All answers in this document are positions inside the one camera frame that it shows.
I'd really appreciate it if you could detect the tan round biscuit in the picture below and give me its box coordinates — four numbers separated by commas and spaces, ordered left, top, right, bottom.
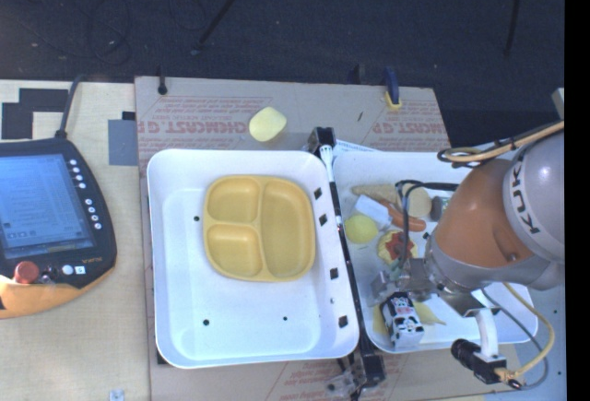
401, 185, 433, 220

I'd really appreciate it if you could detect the yellow ball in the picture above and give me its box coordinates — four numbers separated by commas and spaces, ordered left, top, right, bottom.
344, 213, 380, 246

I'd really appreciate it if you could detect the brown cardboard board red print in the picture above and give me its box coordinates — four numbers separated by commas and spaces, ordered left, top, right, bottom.
133, 76, 525, 401

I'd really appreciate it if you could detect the black and white cow carton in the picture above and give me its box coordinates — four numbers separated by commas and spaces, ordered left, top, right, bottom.
380, 291, 426, 351

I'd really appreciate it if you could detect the white plastic tray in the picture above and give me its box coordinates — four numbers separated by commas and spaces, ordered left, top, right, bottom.
146, 147, 361, 370
331, 150, 539, 355

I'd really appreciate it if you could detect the yellow and red pizza slice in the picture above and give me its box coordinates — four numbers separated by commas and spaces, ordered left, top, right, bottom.
376, 229, 419, 265

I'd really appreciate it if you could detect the black block with thin wires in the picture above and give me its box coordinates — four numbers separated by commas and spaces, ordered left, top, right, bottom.
358, 350, 387, 387
307, 126, 336, 156

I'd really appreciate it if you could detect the yellow divided plate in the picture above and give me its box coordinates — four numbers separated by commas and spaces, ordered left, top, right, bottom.
202, 174, 318, 284

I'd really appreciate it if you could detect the white packet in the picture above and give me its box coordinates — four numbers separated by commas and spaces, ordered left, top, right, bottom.
354, 195, 393, 230

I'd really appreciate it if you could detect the yellow rounded block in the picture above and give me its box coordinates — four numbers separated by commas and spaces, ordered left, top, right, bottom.
248, 106, 289, 144

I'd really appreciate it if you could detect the black cylinder on white bracket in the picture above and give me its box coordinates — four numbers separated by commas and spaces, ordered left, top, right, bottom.
450, 291, 508, 385

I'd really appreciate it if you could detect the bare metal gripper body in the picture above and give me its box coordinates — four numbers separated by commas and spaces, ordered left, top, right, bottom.
396, 257, 444, 297

